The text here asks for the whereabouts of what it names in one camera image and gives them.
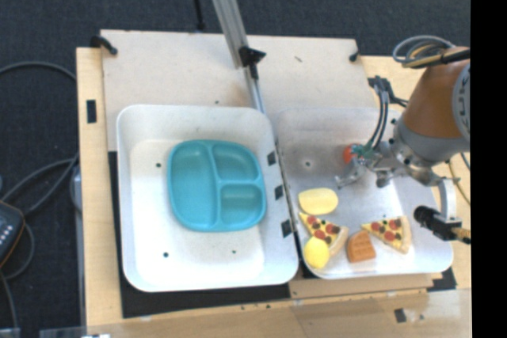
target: white tray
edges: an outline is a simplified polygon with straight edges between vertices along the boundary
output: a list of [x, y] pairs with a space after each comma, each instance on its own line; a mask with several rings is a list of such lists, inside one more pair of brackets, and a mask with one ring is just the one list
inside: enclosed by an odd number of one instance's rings
[[[389, 122], [399, 113], [390, 111]], [[292, 206], [298, 239], [304, 246], [309, 234], [297, 215], [298, 194], [310, 188], [332, 188], [339, 198], [337, 209], [322, 217], [360, 230], [362, 222], [384, 216], [406, 215], [410, 220], [413, 244], [400, 254], [381, 241], [372, 239], [377, 257], [351, 264], [343, 249], [320, 270], [311, 269], [323, 279], [348, 279], [361, 276], [442, 272], [452, 263], [452, 247], [415, 222], [413, 211], [419, 205], [436, 208], [430, 188], [408, 178], [396, 178], [385, 188], [377, 188], [375, 175], [368, 172], [356, 183], [338, 190], [334, 177], [345, 167], [341, 152], [352, 142], [365, 143], [375, 130], [377, 108], [303, 108], [279, 114], [277, 141], [289, 202]], [[384, 139], [392, 136], [388, 124]]]
[[[275, 189], [280, 167], [271, 123], [252, 108], [133, 105], [118, 116], [118, 177], [123, 269], [141, 291], [193, 291], [286, 283], [299, 258], [288, 201]], [[166, 161], [190, 139], [237, 142], [257, 157], [265, 180], [265, 217], [248, 230], [200, 233], [183, 227], [171, 209]]]

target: waffle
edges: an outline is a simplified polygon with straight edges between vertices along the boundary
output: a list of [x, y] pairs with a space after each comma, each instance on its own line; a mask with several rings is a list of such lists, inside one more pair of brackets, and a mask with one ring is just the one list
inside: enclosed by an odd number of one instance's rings
[[360, 262], [376, 257], [375, 248], [373, 248], [372, 241], [366, 230], [359, 231], [349, 238], [347, 242], [347, 257], [350, 262]]

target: black device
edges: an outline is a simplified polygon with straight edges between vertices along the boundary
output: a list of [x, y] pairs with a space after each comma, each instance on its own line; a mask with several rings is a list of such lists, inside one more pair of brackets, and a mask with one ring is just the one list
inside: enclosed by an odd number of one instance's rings
[[23, 213], [0, 200], [0, 268], [16, 247], [24, 228]]

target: toy pizza slice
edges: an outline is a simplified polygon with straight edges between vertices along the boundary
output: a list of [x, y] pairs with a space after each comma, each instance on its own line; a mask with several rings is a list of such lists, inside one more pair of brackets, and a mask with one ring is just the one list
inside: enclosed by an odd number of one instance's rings
[[361, 228], [401, 253], [409, 251], [412, 233], [409, 220], [405, 215], [367, 222], [361, 224]]
[[314, 215], [299, 213], [299, 217], [312, 237], [319, 238], [327, 244], [331, 256], [340, 252], [349, 236], [348, 227], [337, 226]]

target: black floor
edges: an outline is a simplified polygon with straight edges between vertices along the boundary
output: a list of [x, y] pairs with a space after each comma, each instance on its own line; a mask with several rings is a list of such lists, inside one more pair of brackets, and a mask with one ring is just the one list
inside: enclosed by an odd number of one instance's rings
[[[470, 45], [471, 0], [238, 0], [248, 34], [354, 38], [364, 55], [390, 55], [409, 36], [429, 34]], [[210, 0], [201, 0], [205, 32], [219, 32]], [[103, 28], [196, 30], [193, 0], [0, 0], [0, 177], [4, 196], [19, 181], [78, 148], [74, 80], [43, 61], [75, 73], [75, 48]], [[7, 203], [24, 211], [65, 170], [25, 185]], [[34, 240], [29, 267], [9, 280], [23, 337], [79, 325], [75, 210], [68, 177], [27, 216]], [[4, 267], [12, 275], [29, 257], [28, 234]], [[0, 286], [0, 330], [13, 325]]]

